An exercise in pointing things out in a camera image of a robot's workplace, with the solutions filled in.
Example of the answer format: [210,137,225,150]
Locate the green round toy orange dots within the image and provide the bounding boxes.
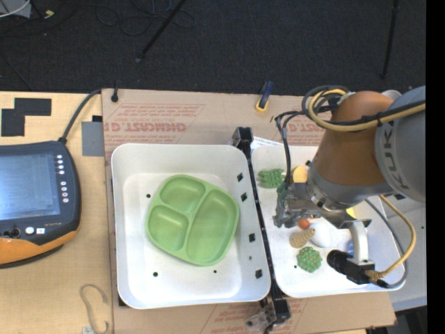
[296,246,323,274]

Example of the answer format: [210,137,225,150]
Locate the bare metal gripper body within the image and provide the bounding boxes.
[276,182,335,223]

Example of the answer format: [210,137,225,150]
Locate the white toy egg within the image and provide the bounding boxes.
[309,221,332,248]

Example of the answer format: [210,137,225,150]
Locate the thin black rod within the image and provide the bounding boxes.
[242,141,284,304]

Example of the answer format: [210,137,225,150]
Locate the yellow toy potato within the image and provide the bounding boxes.
[292,165,309,185]

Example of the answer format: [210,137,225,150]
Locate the green toy grapes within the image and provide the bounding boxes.
[257,168,286,189]

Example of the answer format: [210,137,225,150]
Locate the brown cardboard board red print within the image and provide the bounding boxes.
[100,88,398,334]

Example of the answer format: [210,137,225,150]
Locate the green divided plate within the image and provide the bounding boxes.
[144,173,241,267]

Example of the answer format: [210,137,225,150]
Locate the white plastic tray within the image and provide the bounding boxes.
[111,143,273,310]
[250,144,408,299]

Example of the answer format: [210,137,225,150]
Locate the black cylinder on white bracket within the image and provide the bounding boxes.
[326,218,377,286]

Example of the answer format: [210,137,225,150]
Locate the beige spiral toy cone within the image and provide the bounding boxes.
[289,228,316,249]

